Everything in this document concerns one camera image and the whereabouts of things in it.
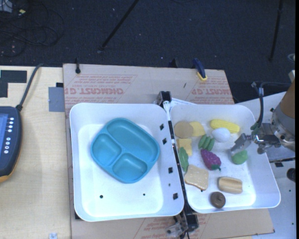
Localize white egg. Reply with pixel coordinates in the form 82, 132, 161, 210
211, 127, 231, 143

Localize yellow cheese wedge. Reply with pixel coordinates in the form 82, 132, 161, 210
176, 138, 193, 157

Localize tan bread slice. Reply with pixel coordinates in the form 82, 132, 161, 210
184, 164, 210, 191

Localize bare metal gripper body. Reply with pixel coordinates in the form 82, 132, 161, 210
252, 122, 296, 154

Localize black cylinder on white bracket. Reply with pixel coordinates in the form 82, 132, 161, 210
286, 167, 296, 183

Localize brown doughnut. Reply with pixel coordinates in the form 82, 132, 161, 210
209, 191, 227, 209

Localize black block with thin wires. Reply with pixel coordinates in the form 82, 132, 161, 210
156, 91, 171, 107
174, 212, 199, 234

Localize purple grapes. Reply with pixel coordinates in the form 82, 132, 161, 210
200, 148, 222, 171

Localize brown round biscuit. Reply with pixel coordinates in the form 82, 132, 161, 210
173, 120, 194, 139

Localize yellow corn cob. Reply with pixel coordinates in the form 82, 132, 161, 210
209, 119, 241, 134

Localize brown cardboard board red print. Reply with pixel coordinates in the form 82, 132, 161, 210
62, 63, 275, 239

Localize green pepper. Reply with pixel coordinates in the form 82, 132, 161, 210
231, 149, 249, 165

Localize tan hot dog bun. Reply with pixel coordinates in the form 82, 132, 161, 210
217, 176, 244, 195

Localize white printed paper slip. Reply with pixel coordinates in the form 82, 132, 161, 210
171, 97, 198, 107

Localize white plastic tray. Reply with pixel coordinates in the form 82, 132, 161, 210
69, 102, 185, 223
169, 103, 282, 215

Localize blue divided plate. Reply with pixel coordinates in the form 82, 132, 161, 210
90, 117, 161, 184

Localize green lettuce leaf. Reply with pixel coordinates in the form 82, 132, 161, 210
177, 146, 190, 172

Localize yellow cheese slice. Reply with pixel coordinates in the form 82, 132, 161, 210
189, 121, 206, 137

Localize green pea pod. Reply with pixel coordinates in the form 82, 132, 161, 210
197, 134, 216, 152

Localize thin black and white rod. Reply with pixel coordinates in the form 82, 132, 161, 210
162, 100, 191, 218

